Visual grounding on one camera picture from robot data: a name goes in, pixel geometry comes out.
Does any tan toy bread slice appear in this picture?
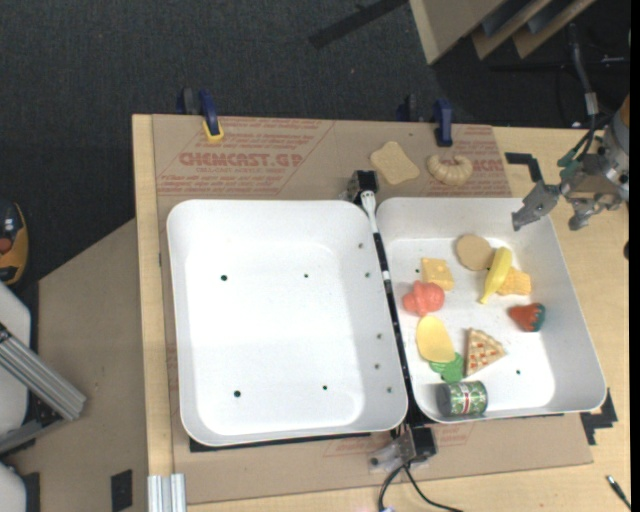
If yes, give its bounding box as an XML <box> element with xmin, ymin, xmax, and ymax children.
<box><xmin>369</xmin><ymin>140</ymin><xmax>421</xmax><ymax>186</ymax></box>

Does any white plastic tray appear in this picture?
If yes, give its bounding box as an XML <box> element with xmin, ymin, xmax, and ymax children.
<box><xmin>374</xmin><ymin>196</ymin><xmax>609</xmax><ymax>425</ymax></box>
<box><xmin>165</xmin><ymin>198</ymin><xmax>410</xmax><ymax>448</ymax></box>

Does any yellow banana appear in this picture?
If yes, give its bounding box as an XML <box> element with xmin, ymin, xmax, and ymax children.
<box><xmin>478</xmin><ymin>246</ymin><xmax>514</xmax><ymax>306</ymax></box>

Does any beige toy croissant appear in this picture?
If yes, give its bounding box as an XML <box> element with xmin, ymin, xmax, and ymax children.
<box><xmin>426</xmin><ymin>152</ymin><xmax>474</xmax><ymax>188</ymax></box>

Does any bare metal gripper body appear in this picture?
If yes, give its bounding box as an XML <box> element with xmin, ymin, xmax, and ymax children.
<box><xmin>558</xmin><ymin>153</ymin><xmax>631</xmax><ymax>203</ymax></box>

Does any orange-yellow toy waffle piece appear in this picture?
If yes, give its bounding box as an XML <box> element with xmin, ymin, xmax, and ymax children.
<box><xmin>496</xmin><ymin>266</ymin><xmax>533</xmax><ymax>298</ymax></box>

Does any small green can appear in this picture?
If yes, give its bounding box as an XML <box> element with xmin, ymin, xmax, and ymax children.
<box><xmin>435</xmin><ymin>379</ymin><xmax>489</xmax><ymax>418</ymax></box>

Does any toy pizza slice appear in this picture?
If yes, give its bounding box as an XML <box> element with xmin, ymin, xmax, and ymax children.
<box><xmin>464</xmin><ymin>327</ymin><xmax>508</xmax><ymax>378</ymax></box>

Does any red toy strawberry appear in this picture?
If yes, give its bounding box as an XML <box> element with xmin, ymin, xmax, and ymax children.
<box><xmin>508</xmin><ymin>302</ymin><xmax>547</xmax><ymax>333</ymax></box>

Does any yellow toy cheese wedge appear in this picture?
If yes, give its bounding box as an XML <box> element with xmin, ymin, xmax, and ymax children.
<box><xmin>420</xmin><ymin>256</ymin><xmax>456</xmax><ymax>293</ymax></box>

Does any tan round toy biscuit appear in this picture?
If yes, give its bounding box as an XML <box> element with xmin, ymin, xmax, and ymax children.
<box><xmin>454</xmin><ymin>233</ymin><xmax>497</xmax><ymax>273</ymax></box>

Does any brown cardboard board red print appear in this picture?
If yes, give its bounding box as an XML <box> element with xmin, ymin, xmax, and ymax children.
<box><xmin>151</xmin><ymin>113</ymin><xmax>595</xmax><ymax>506</ymax></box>

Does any red-orange lumpy toy food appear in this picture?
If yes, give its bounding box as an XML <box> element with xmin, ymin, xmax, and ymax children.
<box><xmin>401</xmin><ymin>279</ymin><xmax>446</xmax><ymax>318</ymax></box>

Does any thin black and white rod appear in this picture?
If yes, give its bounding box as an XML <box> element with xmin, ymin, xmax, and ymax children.
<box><xmin>360</xmin><ymin>189</ymin><xmax>417</xmax><ymax>427</ymax></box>

